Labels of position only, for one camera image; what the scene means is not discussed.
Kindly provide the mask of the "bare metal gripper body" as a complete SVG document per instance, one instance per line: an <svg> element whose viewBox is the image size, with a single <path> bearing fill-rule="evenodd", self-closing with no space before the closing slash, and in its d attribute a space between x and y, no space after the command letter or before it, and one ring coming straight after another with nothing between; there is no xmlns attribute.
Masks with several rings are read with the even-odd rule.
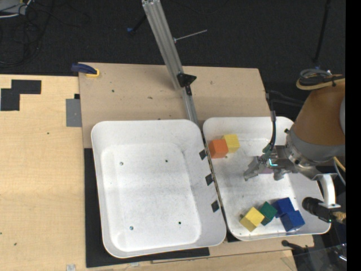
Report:
<svg viewBox="0 0 361 271"><path fill-rule="evenodd" d="M289 168L290 173L301 174L310 180L318 180L321 172L316 168L316 162L309 160L297 149L276 145L270 157L266 159L266 166L270 169L276 167Z"/></svg>

